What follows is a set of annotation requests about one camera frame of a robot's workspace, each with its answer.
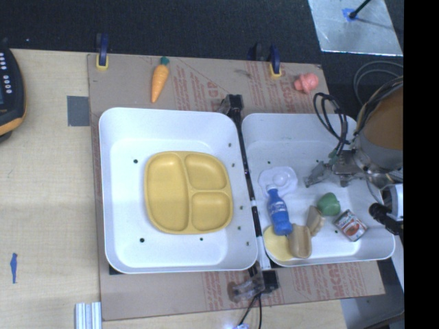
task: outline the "cardboard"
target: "cardboard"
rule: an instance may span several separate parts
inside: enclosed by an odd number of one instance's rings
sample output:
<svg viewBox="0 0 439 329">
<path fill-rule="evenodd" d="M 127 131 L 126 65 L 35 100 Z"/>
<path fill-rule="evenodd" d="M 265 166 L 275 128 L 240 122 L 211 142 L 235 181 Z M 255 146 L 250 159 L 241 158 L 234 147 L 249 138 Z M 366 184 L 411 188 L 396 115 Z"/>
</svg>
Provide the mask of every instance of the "cardboard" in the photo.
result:
<svg viewBox="0 0 439 329">
<path fill-rule="evenodd" d="M 243 115 L 253 112 L 313 113 L 313 94 L 327 93 L 322 69 L 313 64 L 281 64 L 283 76 L 270 77 L 268 62 L 169 58 L 170 74 L 156 103 L 150 101 L 151 77 L 158 56 L 110 55 L 106 71 L 87 58 L 102 318 L 104 321 L 212 310 L 245 308 L 230 300 L 227 288 L 241 284 L 247 271 L 127 275 L 112 271 L 104 250 L 102 182 L 98 121 L 111 107 L 216 111 L 227 94 L 243 96 Z M 310 95 L 294 90 L 301 73 L 315 73 L 319 86 Z M 264 306 L 381 295 L 375 261 L 276 269 L 279 289 Z"/>
</svg>

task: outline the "black device with orange trim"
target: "black device with orange trim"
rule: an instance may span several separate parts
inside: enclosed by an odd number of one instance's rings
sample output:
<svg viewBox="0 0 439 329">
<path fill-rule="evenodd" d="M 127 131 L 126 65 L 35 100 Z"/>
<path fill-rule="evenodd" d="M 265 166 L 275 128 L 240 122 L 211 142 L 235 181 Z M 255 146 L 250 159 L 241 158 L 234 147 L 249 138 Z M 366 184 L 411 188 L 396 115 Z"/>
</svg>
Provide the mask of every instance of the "black device with orange trim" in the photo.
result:
<svg viewBox="0 0 439 329">
<path fill-rule="evenodd" d="M 26 115 L 26 95 L 19 64 L 8 47 L 0 43 L 0 142 L 22 124 Z"/>
</svg>

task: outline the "blue bottle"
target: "blue bottle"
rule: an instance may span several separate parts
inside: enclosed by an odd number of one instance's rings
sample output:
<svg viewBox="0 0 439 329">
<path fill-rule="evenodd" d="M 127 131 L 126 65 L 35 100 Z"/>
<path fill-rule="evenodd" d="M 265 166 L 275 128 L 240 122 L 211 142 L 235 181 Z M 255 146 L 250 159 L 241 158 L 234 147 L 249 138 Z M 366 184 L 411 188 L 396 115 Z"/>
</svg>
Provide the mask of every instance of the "blue bottle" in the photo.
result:
<svg viewBox="0 0 439 329">
<path fill-rule="evenodd" d="M 267 185 L 268 214 L 273 223 L 273 230 L 276 235 L 288 235 L 293 231 L 293 227 L 289 222 L 287 204 L 279 197 L 277 185 Z"/>
</svg>

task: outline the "orange carrot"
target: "orange carrot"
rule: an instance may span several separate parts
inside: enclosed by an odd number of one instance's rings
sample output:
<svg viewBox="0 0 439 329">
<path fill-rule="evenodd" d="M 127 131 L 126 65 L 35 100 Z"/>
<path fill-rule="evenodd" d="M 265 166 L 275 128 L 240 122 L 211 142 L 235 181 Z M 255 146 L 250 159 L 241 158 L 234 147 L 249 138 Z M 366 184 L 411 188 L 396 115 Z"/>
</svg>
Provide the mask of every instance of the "orange carrot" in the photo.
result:
<svg viewBox="0 0 439 329">
<path fill-rule="evenodd" d="M 163 87 L 165 86 L 165 82 L 169 75 L 169 69 L 167 68 L 167 64 L 169 60 L 162 56 L 160 59 L 160 64 L 154 69 L 152 74 L 152 86 L 151 86 L 151 102 L 154 103 L 157 101 L 158 96 L 160 95 Z"/>
</svg>

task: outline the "wooden table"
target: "wooden table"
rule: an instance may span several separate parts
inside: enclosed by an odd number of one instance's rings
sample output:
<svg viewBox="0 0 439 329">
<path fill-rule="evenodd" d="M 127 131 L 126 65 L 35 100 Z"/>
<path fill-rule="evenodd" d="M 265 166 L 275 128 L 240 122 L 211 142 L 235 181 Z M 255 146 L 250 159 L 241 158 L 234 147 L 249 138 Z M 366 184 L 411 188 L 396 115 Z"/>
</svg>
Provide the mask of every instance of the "wooden table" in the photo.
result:
<svg viewBox="0 0 439 329">
<path fill-rule="evenodd" d="M 23 124 L 0 144 L 0 328 L 74 328 L 99 301 L 90 127 L 68 126 L 67 97 L 88 96 L 86 53 L 13 49 L 25 78 Z M 16 283 L 10 261 L 17 255 Z M 102 328 L 233 328 L 244 310 L 104 322 Z M 263 307 L 263 328 L 345 328 L 339 300 Z M 246 318 L 251 328 L 259 309 Z"/>
</svg>

